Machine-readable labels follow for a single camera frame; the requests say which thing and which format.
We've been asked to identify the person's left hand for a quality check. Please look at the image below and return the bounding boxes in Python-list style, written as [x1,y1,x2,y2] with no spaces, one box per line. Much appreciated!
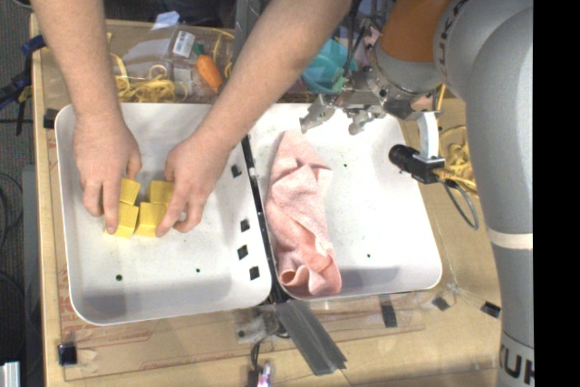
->
[155,126,241,238]

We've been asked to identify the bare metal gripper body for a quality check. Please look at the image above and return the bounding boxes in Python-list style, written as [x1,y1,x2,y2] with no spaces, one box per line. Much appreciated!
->
[337,65,439,121]

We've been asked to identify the yellow cube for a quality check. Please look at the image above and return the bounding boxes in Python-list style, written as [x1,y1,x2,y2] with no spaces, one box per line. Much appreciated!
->
[104,201,140,240]
[134,201,168,238]
[118,178,141,206]
[147,179,176,205]

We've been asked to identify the pink cloth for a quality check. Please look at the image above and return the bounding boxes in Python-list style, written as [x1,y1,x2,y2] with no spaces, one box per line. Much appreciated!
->
[265,130,343,298]

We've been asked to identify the black cylinder on white bracket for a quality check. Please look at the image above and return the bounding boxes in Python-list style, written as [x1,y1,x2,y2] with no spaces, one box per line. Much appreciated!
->
[388,111,446,186]

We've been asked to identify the yellow rubber band heap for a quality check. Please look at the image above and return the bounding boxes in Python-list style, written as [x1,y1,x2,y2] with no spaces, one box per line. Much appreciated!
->
[111,53,189,104]

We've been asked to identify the blue divided plate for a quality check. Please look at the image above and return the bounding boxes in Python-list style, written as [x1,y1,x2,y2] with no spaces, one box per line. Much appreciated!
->
[301,38,359,94]

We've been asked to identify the white plastic tray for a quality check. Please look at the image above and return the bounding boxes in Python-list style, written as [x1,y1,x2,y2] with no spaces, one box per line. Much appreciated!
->
[246,102,444,301]
[53,102,273,326]

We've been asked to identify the orange carrot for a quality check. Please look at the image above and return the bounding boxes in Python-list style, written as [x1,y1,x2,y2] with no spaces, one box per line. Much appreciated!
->
[192,43,225,93]

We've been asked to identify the person's right hand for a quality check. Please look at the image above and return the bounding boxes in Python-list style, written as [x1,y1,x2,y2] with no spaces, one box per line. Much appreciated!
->
[72,111,143,236]

